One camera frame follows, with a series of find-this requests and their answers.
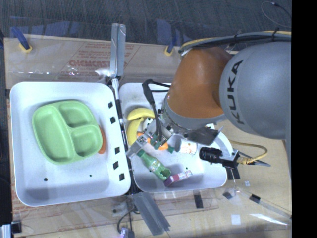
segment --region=dark gray floor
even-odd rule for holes
[[[0,28],[6,37],[12,36],[10,27],[18,26],[23,33],[109,40],[109,26],[116,22],[127,26],[128,42],[168,45],[177,36],[176,44],[180,45],[238,31],[277,27],[290,31],[291,12],[292,0],[0,0]],[[9,221],[10,212],[6,117],[4,56],[0,50],[0,225]]]

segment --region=green bottle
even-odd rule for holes
[[[142,159],[144,165],[162,181],[165,181],[170,175],[171,171],[166,168],[157,158],[148,155],[145,151],[138,152],[138,156]]]

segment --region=yellow banana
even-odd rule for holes
[[[132,110],[128,114],[127,120],[132,121],[132,120],[135,120],[135,119],[138,119],[141,117],[152,118],[152,119],[155,118],[153,110],[147,109],[147,108],[137,108],[137,109]]]
[[[137,140],[138,128],[141,122],[143,121],[144,121],[144,118],[140,117],[139,119],[136,119],[130,122],[127,129],[127,138],[128,138],[129,145],[132,145],[135,142],[135,140]]]

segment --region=green plate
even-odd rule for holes
[[[97,153],[103,143],[93,113],[79,101],[61,101],[38,108],[32,125],[41,152],[55,164],[87,158]]]

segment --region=white plastic tray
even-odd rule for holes
[[[156,85],[150,85],[150,88],[152,90],[166,89]],[[126,117],[133,109],[139,107],[151,109],[151,106],[143,94],[141,83],[124,84],[120,88],[119,94],[126,128],[129,125]],[[153,93],[153,96],[157,109],[160,109],[166,93]],[[232,146],[225,135],[220,133],[219,137],[227,150],[229,152],[233,152]],[[173,145],[172,141],[173,137],[169,140],[171,145]],[[170,187],[165,187],[163,182],[157,178],[155,174],[149,172],[149,170],[143,165],[142,160],[138,156],[135,156],[131,159],[131,164],[135,182],[142,191],[166,192],[216,188],[223,186],[227,181],[227,172],[222,164],[211,165],[209,162],[203,161],[199,158],[199,149],[203,145],[198,145],[197,153],[193,156],[184,153],[177,153],[175,151],[172,154],[167,150],[156,151],[151,147],[151,145],[148,144],[146,146],[147,152],[158,158],[167,168],[169,168],[172,171],[172,175],[186,170],[191,170],[193,175],[186,180],[173,184]],[[210,147],[220,149],[216,143],[213,143]]]
[[[69,99],[82,101],[92,110],[105,132],[106,152],[71,164],[56,165],[45,159],[37,145],[32,115],[42,105]],[[107,86],[22,82],[11,89],[10,105],[15,185],[21,202],[43,206],[119,196],[129,190],[131,178],[114,96]]]

